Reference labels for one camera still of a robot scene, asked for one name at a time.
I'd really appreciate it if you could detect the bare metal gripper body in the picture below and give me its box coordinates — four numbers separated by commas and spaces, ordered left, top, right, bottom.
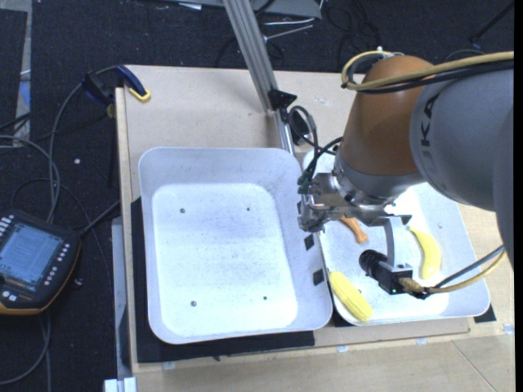
304, 171, 406, 226

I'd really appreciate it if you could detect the orange carrot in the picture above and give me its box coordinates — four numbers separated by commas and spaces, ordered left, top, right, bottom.
339, 215, 369, 244

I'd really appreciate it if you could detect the yellow corn cob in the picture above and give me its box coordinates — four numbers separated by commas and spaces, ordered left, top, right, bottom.
329, 270, 374, 323

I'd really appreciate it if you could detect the white plastic tray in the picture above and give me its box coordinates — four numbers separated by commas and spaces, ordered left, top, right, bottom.
137, 146, 334, 345
301, 147, 491, 327

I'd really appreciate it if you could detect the yellow banana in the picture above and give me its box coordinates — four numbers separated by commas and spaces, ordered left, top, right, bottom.
408, 225, 443, 281

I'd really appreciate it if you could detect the pale wood board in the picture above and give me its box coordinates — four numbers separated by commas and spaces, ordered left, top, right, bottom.
115, 64, 515, 375

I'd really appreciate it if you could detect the black block with thin wires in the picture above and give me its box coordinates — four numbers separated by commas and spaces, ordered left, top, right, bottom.
288, 105, 318, 146

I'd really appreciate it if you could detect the black cylinder on white bracket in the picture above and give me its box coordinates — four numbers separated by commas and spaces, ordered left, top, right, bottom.
358, 213, 414, 296

